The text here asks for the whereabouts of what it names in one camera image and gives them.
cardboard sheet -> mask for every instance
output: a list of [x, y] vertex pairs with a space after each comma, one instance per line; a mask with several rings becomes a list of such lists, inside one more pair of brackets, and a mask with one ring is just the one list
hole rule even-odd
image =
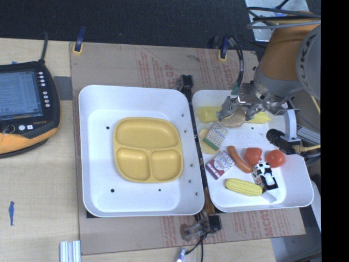
[[[244, 82], [253, 79], [258, 65], [255, 54], [244, 51]], [[194, 216], [96, 218], [88, 214], [82, 200], [79, 129], [79, 92], [87, 85], [116, 85], [172, 88], [180, 75], [192, 75], [193, 93], [198, 90], [229, 90], [239, 72], [235, 51], [225, 63], [218, 61], [218, 50], [182, 47], [84, 43], [81, 55], [70, 54], [79, 228], [81, 253], [98, 254], [139, 249], [186, 246], [180, 226], [195, 223]], [[303, 235], [300, 210], [263, 210], [220, 213], [222, 229], [204, 243], [256, 240]]]

toy sausage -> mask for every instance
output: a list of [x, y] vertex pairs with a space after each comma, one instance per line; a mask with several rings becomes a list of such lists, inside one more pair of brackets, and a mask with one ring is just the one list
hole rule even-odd
[[235, 165], [243, 172], [252, 172], [252, 167], [241, 159], [234, 146], [228, 147], [228, 154], [234, 160]]

